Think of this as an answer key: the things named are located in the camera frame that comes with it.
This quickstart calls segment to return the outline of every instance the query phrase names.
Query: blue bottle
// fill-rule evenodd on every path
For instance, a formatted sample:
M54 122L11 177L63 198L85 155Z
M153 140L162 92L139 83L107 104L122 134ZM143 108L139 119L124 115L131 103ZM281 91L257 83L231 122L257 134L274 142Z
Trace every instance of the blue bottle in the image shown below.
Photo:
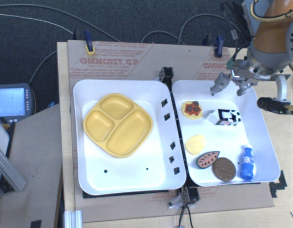
M245 145L244 154L241 162L241 178L244 180L251 180L254 176L254 158L252 155L252 146L250 144Z

